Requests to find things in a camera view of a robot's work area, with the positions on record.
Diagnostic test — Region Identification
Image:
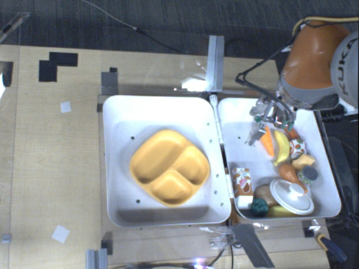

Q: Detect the brown bread roll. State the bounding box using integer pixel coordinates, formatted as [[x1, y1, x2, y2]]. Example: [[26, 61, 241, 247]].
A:
[[254, 184, 280, 207]]

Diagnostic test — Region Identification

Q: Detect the orange divided plate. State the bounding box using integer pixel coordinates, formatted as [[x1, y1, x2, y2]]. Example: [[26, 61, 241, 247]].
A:
[[129, 129, 211, 208]]

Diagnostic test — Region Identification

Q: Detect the white plastic tray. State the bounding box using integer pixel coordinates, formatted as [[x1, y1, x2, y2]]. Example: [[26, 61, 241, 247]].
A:
[[102, 95, 232, 229], [217, 97, 342, 221]]

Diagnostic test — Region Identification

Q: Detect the tan bread piece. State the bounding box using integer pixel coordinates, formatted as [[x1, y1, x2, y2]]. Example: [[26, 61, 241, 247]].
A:
[[291, 154, 316, 170]]

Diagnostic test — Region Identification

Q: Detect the orange and white printed can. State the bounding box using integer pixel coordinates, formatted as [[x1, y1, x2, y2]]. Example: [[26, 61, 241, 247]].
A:
[[288, 138, 307, 160]]

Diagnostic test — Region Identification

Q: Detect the orange-brown chicken drumstick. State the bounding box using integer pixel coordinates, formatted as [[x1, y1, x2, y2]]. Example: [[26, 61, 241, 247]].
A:
[[278, 163, 309, 194]]

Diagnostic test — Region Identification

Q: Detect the orange carrot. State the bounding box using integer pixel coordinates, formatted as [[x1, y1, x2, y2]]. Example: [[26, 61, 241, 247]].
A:
[[259, 125, 275, 158]]

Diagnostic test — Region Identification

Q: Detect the orange and white printed carton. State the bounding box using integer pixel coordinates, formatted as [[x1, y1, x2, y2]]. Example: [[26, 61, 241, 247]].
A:
[[231, 167, 254, 210]]

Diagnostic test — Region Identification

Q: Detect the green broccoli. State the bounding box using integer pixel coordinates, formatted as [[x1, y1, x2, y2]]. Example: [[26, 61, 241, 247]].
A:
[[250, 197, 269, 217]]

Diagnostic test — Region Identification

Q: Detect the small bottle with grey cap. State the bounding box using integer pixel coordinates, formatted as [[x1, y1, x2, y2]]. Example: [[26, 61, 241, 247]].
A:
[[297, 165, 319, 187]]

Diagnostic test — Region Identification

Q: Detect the black cylinder on white bracket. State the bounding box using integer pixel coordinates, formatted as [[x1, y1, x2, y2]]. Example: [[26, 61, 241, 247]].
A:
[[312, 93, 358, 123]]

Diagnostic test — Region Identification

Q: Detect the small orange toy food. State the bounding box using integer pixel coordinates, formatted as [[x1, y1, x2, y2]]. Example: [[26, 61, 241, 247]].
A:
[[284, 126, 300, 140]]

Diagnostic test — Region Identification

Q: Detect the white round lid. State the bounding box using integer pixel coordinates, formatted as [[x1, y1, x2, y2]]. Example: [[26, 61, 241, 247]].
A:
[[269, 178, 315, 216]]

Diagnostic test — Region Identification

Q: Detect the yellow banana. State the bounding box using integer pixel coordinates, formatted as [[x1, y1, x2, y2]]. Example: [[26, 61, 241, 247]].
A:
[[273, 129, 291, 168]]

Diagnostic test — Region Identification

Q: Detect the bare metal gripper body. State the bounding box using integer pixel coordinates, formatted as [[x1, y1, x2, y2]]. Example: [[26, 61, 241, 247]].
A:
[[249, 94, 297, 129]]

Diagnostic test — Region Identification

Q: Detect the yellow oblong toy food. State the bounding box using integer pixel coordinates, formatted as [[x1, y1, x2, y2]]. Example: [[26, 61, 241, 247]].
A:
[[265, 205, 298, 218]]

